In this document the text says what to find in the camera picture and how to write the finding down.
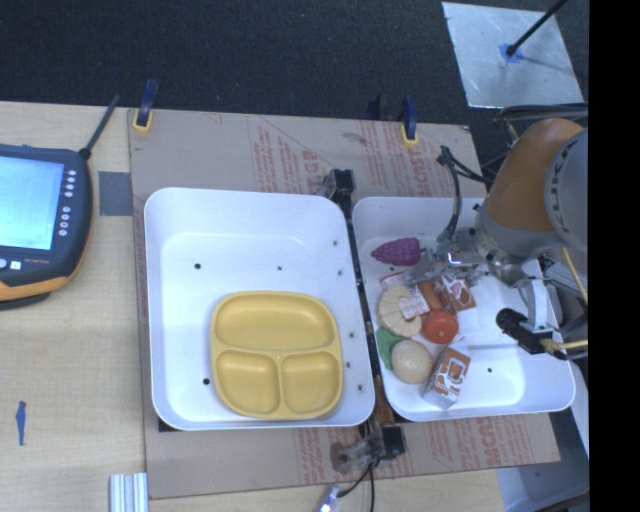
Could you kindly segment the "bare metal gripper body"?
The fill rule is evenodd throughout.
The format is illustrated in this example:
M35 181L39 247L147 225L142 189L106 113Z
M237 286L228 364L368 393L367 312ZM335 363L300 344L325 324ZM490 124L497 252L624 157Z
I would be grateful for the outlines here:
M446 262L470 286L489 275L508 287L518 287L528 280L523 270L525 260L500 248L481 228L462 228L442 242Z

